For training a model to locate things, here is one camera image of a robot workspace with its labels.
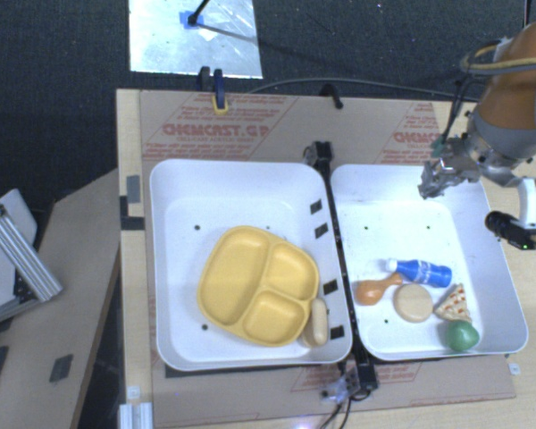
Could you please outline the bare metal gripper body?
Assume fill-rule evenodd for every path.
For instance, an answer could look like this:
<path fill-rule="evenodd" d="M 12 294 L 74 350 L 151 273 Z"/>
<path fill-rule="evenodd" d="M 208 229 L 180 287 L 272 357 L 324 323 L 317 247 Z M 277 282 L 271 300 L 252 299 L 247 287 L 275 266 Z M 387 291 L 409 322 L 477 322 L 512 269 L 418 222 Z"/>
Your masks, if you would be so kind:
<path fill-rule="evenodd" d="M 521 161 L 502 155 L 478 135 L 437 140 L 433 159 L 434 172 L 455 174 L 456 186 L 463 181 L 477 182 L 481 177 L 499 186 L 516 186 L 521 180 L 514 174 Z"/>

